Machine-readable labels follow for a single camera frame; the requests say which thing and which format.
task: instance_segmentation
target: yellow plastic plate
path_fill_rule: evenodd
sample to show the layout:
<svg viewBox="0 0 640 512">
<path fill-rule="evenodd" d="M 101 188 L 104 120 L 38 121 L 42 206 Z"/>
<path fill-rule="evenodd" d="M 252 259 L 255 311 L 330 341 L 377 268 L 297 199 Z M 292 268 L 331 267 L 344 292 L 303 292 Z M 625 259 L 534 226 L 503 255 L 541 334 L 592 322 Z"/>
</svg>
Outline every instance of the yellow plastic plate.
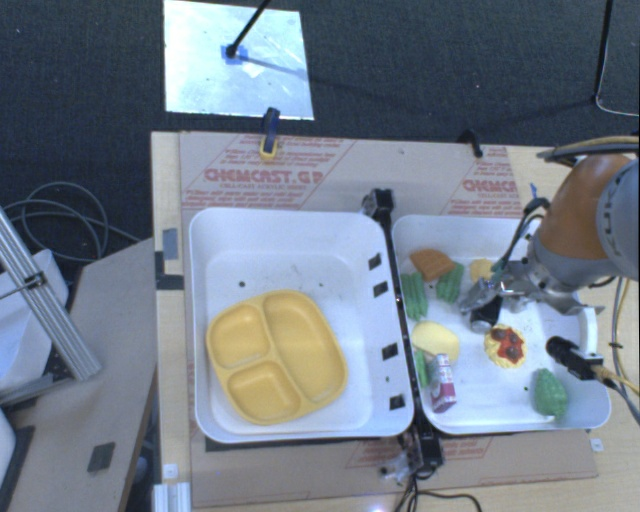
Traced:
<svg viewBox="0 0 640 512">
<path fill-rule="evenodd" d="M 308 296 L 278 290 L 239 302 L 209 324 L 207 351 L 247 421 L 273 425 L 320 409 L 347 383 L 344 354 Z"/>
</svg>

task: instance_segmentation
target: aluminum rail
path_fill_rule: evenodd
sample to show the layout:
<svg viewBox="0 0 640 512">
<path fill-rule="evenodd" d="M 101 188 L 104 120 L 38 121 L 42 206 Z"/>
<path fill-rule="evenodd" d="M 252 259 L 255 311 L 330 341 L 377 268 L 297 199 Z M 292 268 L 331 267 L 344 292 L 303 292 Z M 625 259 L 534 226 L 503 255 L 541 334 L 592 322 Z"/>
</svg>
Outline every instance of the aluminum rail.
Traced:
<svg viewBox="0 0 640 512">
<path fill-rule="evenodd" d="M 86 346 L 69 314 L 55 297 L 46 279 L 11 221 L 0 207 L 0 264 L 51 338 L 51 342 L 76 380 L 87 380 L 101 365 Z"/>
</svg>

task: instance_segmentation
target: toy bread slice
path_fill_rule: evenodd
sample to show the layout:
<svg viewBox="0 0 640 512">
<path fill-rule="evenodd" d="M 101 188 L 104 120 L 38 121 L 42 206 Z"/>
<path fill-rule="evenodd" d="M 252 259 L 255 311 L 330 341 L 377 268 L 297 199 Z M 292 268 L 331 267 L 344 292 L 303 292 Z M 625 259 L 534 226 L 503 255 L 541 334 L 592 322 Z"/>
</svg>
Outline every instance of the toy bread slice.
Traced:
<svg viewBox="0 0 640 512">
<path fill-rule="evenodd" d="M 460 354 L 458 337 L 444 325 L 429 320 L 416 324 L 411 333 L 411 343 L 425 352 L 427 358 L 447 354 L 449 361 L 454 363 Z"/>
<path fill-rule="evenodd" d="M 422 274 L 426 281 L 434 281 L 440 276 L 451 272 L 455 266 L 445 253 L 436 249 L 421 249 L 409 256 L 411 263 Z"/>
<path fill-rule="evenodd" d="M 481 277 L 485 280 L 491 279 L 493 275 L 493 262 L 486 258 L 481 258 L 478 260 L 473 260 L 469 265 L 469 273 L 471 274 L 471 281 L 476 282 Z"/>
</svg>

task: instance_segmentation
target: metal plate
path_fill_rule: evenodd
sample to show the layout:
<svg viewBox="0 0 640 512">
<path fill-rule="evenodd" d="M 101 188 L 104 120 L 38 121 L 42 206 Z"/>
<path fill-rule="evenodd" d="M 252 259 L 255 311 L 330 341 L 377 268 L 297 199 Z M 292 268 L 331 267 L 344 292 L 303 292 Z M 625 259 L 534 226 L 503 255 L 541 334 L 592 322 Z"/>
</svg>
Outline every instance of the metal plate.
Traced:
<svg viewBox="0 0 640 512">
<path fill-rule="evenodd" d="M 313 120 L 300 15 L 265 10 L 228 59 L 255 9 L 165 0 L 165 88 L 169 112 Z"/>
</svg>

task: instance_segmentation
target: small can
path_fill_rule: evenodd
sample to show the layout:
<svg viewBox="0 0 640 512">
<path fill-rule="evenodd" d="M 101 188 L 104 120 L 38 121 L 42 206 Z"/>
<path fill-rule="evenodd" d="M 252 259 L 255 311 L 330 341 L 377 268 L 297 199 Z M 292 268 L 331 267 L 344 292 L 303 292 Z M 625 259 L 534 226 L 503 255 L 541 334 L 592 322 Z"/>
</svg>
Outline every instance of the small can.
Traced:
<svg viewBox="0 0 640 512">
<path fill-rule="evenodd" d="M 427 366 L 433 412 L 444 412 L 456 403 L 453 372 L 447 354 L 438 354 Z"/>
</svg>

